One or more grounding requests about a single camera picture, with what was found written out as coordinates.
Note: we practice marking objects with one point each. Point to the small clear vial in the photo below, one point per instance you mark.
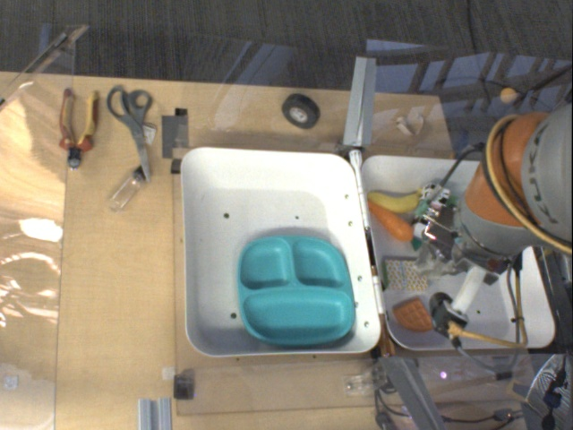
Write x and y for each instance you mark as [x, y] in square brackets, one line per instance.
[125, 193]

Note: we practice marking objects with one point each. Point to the yellow banana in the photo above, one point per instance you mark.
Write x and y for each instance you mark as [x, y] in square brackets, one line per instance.
[394, 200]

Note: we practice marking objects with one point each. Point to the orange carrot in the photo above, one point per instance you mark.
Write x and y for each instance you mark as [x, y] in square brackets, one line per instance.
[394, 226]

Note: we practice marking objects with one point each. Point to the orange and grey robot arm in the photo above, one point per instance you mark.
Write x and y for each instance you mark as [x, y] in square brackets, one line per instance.
[506, 173]

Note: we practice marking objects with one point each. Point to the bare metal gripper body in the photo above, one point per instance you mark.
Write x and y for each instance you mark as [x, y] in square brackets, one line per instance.
[438, 233]

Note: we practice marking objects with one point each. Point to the patterned flat packet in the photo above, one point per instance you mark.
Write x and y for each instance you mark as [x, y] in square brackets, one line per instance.
[403, 276]

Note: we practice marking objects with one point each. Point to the teal divided plate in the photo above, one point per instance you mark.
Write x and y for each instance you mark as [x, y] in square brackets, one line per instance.
[295, 303]

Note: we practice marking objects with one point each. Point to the white plastic tray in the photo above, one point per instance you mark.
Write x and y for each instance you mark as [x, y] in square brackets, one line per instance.
[268, 186]
[488, 320]

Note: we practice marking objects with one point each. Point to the black tape roll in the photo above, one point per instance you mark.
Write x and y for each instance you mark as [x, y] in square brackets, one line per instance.
[301, 111]

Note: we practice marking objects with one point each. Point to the grey scissors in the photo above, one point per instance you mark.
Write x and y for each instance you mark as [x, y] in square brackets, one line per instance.
[134, 123]

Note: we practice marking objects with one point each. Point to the red and yellow pliers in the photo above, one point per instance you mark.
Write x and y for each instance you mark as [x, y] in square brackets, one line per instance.
[67, 123]

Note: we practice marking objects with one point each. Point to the thin black and white rod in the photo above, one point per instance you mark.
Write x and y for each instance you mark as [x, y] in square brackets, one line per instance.
[365, 213]

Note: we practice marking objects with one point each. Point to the orange waffle biscuit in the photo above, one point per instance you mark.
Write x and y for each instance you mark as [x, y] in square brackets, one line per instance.
[414, 315]

